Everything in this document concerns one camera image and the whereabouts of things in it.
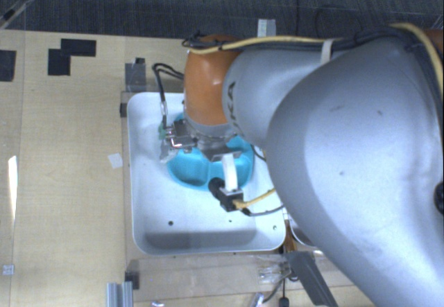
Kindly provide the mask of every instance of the blue bowl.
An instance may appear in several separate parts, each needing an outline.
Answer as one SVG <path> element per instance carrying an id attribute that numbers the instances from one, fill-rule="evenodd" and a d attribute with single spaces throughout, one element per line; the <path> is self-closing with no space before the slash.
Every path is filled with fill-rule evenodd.
<path id="1" fill-rule="evenodd" d="M 227 147 L 242 151 L 240 157 L 234 160 L 237 181 L 242 188 L 248 183 L 253 172 L 253 150 L 251 145 L 239 136 L 231 139 Z M 167 168 L 176 182 L 197 190 L 208 190 L 208 182 L 213 177 L 224 179 L 222 162 L 210 162 L 197 148 L 187 154 L 179 150 L 176 157 L 168 162 Z"/>

